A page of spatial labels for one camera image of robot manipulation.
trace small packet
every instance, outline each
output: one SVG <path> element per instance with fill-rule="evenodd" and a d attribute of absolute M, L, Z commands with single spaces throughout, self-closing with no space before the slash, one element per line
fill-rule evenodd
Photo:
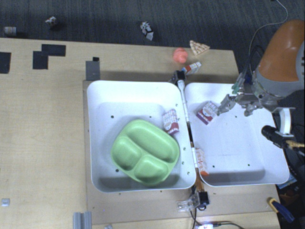
<path fill-rule="evenodd" d="M 195 74 L 201 66 L 201 63 L 198 61 L 183 67 L 181 70 L 185 72 L 185 75 Z"/>
<path fill-rule="evenodd" d="M 206 125 L 217 116 L 218 107 L 211 101 L 208 101 L 197 113 L 197 117 Z"/>
<path fill-rule="evenodd" d="M 151 29 L 151 26 L 149 25 L 149 23 L 146 22 L 142 22 L 140 25 L 140 28 L 142 30 L 142 33 L 144 34 L 144 36 L 148 39 L 148 40 L 153 40 L 153 30 Z"/>
<path fill-rule="evenodd" d="M 171 109 L 163 115 L 163 126 L 165 131 L 170 135 L 179 132 L 176 110 Z"/>
<path fill-rule="evenodd" d="M 198 164 L 198 169 L 199 169 L 200 175 L 202 177 L 206 177 L 209 175 L 209 172 L 208 172 L 208 168 L 207 168 L 208 166 L 205 161 L 204 152 L 200 148 L 196 148 L 195 150 L 196 150 L 196 158 L 197 158 L 197 164 Z"/>
<path fill-rule="evenodd" d="M 58 24 L 58 20 L 54 16 L 48 18 L 45 22 L 50 26 L 50 28 Z"/>

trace gray carpet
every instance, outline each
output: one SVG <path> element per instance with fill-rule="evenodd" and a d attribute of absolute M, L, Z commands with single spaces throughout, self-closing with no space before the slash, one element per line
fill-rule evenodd
<path fill-rule="evenodd" d="M 280 1 L 289 19 L 304 20 L 305 0 Z M 63 23 L 60 30 L 48 30 L 50 16 Z M 173 47 L 194 40 L 233 50 L 239 69 L 256 29 L 284 18 L 285 10 L 270 0 L 0 0 L 0 28 L 16 26 L 21 37 Z M 142 21 L 155 31 L 152 42 L 140 31 Z M 277 28 L 259 31 L 254 45 L 266 47 Z"/>

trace orange ball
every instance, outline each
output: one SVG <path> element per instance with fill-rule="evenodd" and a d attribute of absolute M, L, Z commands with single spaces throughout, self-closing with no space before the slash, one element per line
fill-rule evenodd
<path fill-rule="evenodd" d="M 173 60 L 178 63 L 185 63 L 188 57 L 188 53 L 184 48 L 177 48 L 173 52 Z"/>

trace white cable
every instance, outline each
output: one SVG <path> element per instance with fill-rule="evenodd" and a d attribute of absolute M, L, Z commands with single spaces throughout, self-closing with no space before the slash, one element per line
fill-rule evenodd
<path fill-rule="evenodd" d="M 266 24 L 266 25 L 263 25 L 262 27 L 258 28 L 258 29 L 256 30 L 256 32 L 254 33 L 254 35 L 253 35 L 253 37 L 252 37 L 252 40 L 251 40 L 251 42 L 250 42 L 249 55 L 250 55 L 250 52 L 251 52 L 251 47 L 252 47 L 253 40 L 254 40 L 254 38 L 255 38 L 257 32 L 258 32 L 260 29 L 262 29 L 262 28 L 264 28 L 264 27 L 266 27 L 266 26 L 268 26 L 268 25 L 278 25 L 278 24 L 282 24 L 282 23 L 284 23 L 284 22 L 288 19 L 288 10 L 287 10 L 287 8 L 286 8 L 283 4 L 281 4 L 279 0 L 276 0 L 276 1 L 285 9 L 285 11 L 286 11 L 286 18 L 285 18 L 282 22 L 270 23 L 270 24 Z"/>

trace green divided plate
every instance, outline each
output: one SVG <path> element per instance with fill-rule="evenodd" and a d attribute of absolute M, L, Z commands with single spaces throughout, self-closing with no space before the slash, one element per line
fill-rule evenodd
<path fill-rule="evenodd" d="M 175 139 L 144 120 L 129 122 L 111 149 L 115 165 L 132 179 L 149 187 L 168 177 L 179 154 Z"/>

